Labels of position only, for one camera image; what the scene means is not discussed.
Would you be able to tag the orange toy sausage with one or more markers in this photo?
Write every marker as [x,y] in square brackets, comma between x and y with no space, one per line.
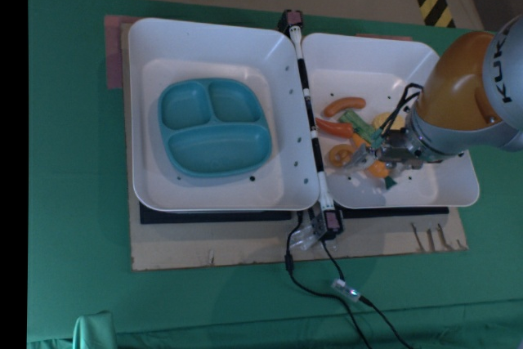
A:
[343,105]

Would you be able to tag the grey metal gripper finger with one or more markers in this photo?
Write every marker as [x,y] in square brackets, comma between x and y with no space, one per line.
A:
[352,165]
[362,151]

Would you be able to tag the brown cardboard board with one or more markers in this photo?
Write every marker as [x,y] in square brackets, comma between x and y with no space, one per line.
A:
[229,241]

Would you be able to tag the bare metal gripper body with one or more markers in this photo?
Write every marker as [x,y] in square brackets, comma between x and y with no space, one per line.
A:
[398,149]

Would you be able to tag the orange toy food piece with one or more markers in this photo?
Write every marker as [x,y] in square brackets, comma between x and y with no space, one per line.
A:
[358,140]

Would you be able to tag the orange toy pretzel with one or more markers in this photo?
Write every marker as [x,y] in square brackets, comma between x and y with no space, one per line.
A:
[333,157]

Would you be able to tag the black and white thin rod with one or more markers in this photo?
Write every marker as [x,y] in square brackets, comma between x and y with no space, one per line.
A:
[309,110]

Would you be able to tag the orange toy carrot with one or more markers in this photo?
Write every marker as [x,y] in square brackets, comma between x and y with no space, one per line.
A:
[378,171]

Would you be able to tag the yellow toy corn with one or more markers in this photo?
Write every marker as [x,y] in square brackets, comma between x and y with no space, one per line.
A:
[382,120]

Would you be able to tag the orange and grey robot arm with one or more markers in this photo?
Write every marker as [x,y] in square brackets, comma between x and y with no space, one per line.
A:
[457,86]

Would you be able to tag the green toy vegetable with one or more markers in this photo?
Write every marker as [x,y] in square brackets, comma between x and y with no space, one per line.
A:
[356,122]

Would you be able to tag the white plastic tray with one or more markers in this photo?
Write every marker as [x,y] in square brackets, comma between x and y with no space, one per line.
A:
[212,49]
[359,57]

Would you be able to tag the red toy sausage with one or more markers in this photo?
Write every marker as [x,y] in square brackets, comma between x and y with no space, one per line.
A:
[333,128]

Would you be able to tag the blue divided plate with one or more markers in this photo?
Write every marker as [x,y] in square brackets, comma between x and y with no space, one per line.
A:
[216,143]

